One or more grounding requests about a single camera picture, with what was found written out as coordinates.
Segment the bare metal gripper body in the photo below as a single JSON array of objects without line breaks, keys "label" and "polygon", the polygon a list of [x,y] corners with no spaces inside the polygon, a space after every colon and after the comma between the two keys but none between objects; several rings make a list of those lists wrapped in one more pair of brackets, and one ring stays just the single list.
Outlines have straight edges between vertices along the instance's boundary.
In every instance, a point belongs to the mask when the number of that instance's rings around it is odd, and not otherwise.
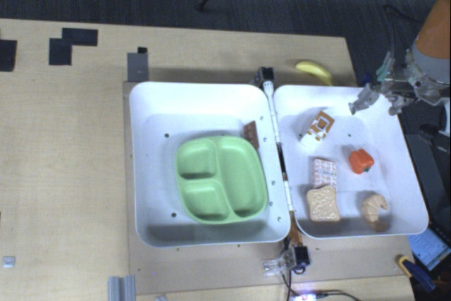
[{"label": "bare metal gripper body", "polygon": [[446,84],[420,73],[389,72],[380,75],[381,94],[392,105],[410,105],[419,100],[439,105],[446,98]]}]

